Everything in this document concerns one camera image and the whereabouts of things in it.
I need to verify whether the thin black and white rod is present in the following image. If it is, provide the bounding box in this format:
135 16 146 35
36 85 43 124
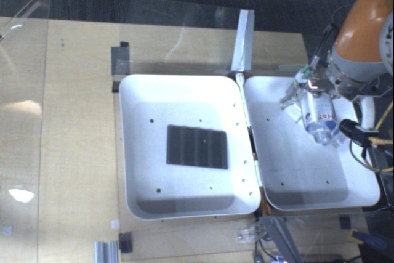
235 72 265 195

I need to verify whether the white plastic tray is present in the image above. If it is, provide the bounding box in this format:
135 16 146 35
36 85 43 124
118 73 262 221
244 75 382 212

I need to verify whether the black ribbed rectangular mat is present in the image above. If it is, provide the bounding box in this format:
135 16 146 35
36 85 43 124
166 124 229 171

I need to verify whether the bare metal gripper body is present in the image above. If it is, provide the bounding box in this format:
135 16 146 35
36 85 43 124
293 68 342 100

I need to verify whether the black cylinder on white bracket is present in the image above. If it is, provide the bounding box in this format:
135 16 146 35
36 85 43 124
338 96 380 147

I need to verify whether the clear plastic bottle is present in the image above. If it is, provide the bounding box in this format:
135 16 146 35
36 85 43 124
299 91 347 149

